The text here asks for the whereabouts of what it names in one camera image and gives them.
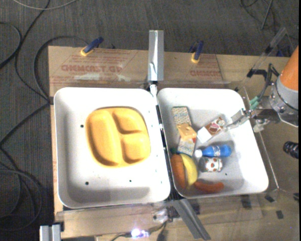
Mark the black cylinder on white bracket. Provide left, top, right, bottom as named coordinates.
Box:
left=282, top=140, right=299, bottom=160

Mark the orange sausage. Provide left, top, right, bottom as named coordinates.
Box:
left=193, top=181, right=225, bottom=194

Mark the white and brown milk carton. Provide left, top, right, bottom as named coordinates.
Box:
left=196, top=116, right=228, bottom=144

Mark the small can red print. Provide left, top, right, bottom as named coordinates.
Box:
left=198, top=156, right=223, bottom=173

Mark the white plastic tray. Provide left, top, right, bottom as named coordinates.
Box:
left=53, top=87, right=172, bottom=209
left=157, top=87, right=269, bottom=199

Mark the brown cardboard board red print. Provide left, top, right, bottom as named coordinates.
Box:
left=48, top=46, right=299, bottom=238

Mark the yellow banana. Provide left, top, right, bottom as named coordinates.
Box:
left=180, top=153, right=199, bottom=189

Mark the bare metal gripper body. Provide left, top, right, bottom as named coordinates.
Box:
left=249, top=94, right=299, bottom=128

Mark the orange carrot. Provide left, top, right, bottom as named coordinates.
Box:
left=170, top=148, right=187, bottom=189

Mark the yellow divided plate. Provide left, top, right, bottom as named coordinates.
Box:
left=85, top=106, right=152, bottom=167

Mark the yellow cheese carton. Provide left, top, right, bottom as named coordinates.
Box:
left=177, top=123, right=198, bottom=158

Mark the blue bottle white cap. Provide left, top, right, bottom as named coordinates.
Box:
left=194, top=144, right=233, bottom=158

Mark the beige patterned cracker carton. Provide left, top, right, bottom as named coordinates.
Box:
left=171, top=106, right=193, bottom=128

